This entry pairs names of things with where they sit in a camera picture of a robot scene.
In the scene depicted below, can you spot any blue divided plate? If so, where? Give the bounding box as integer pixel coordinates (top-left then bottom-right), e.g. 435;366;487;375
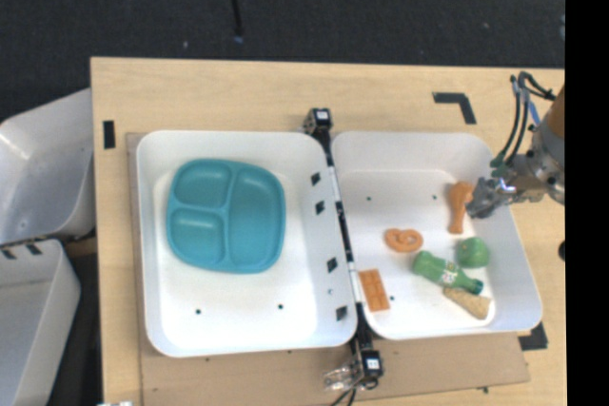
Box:
165;157;287;276

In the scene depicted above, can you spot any thin black and white rod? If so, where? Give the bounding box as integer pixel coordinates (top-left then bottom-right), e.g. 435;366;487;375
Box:
317;127;374;354

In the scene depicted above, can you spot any beige cone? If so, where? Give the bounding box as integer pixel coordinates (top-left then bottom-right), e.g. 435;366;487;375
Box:
442;286;493;320

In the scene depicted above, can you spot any white plastic tray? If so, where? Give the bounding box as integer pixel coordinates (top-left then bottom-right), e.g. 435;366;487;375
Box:
329;130;544;342
135;128;360;358

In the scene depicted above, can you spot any orange biscuit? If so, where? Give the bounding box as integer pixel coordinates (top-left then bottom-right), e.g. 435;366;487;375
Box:
357;268;392;314

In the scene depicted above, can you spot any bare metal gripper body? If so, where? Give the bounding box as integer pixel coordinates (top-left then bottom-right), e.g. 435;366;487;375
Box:
497;145;566;206

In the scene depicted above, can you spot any orange pretzel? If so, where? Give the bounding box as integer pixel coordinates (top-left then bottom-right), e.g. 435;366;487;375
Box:
383;227;424;255

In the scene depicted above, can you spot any green bottle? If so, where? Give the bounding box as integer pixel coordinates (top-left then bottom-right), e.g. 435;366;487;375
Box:
411;249;485;295

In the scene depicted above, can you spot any green pepper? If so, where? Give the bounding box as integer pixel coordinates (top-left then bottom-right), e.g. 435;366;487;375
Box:
455;236;492;270

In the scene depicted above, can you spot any black block with thin wires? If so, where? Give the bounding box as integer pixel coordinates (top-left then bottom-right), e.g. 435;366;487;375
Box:
357;348;384;379
304;106;334;133

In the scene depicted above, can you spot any orange chicken drumstick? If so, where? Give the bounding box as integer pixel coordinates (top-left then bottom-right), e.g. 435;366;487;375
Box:
446;181;477;236

